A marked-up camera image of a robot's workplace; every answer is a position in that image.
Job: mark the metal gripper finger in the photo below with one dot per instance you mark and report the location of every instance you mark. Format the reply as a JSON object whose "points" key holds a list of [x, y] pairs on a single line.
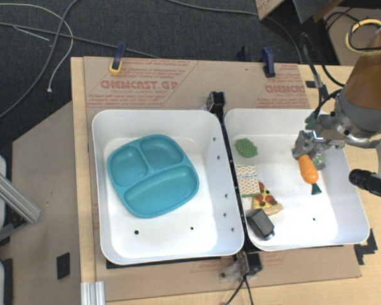
{"points": [[303, 145], [317, 151]]}

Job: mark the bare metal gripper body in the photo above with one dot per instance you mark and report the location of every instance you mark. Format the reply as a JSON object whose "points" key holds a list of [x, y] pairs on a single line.
{"points": [[331, 132]]}

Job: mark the orange carrot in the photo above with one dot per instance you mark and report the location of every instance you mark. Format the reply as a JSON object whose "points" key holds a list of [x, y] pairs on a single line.
{"points": [[308, 170]]}

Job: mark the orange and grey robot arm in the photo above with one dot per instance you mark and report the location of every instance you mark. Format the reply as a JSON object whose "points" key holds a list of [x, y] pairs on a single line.
{"points": [[366, 84]]}

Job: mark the green grapes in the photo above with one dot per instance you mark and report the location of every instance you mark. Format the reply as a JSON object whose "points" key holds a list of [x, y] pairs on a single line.
{"points": [[246, 148]]}

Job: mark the pizza slice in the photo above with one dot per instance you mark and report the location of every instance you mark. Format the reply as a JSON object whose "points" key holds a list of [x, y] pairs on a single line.
{"points": [[266, 200]]}

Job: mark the white orange patterned packet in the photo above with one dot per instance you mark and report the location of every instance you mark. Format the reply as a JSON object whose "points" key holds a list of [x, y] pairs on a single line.
{"points": [[246, 180]]}

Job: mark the white plastic tray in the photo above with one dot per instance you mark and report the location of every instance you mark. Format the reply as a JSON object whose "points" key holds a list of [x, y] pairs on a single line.
{"points": [[165, 240], [292, 221]]}

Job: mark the black box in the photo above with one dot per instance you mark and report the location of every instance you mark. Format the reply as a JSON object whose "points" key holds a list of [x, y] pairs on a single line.
{"points": [[259, 223]]}

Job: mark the brown cardboard board red print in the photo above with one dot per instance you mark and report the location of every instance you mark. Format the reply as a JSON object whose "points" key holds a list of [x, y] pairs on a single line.
{"points": [[184, 84]]}

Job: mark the blue divided plate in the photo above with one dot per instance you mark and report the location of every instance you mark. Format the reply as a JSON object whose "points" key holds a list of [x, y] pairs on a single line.
{"points": [[152, 176]]}

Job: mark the black cylinder on white bracket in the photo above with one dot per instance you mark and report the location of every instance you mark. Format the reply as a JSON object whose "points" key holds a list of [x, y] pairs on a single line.
{"points": [[368, 181]]}

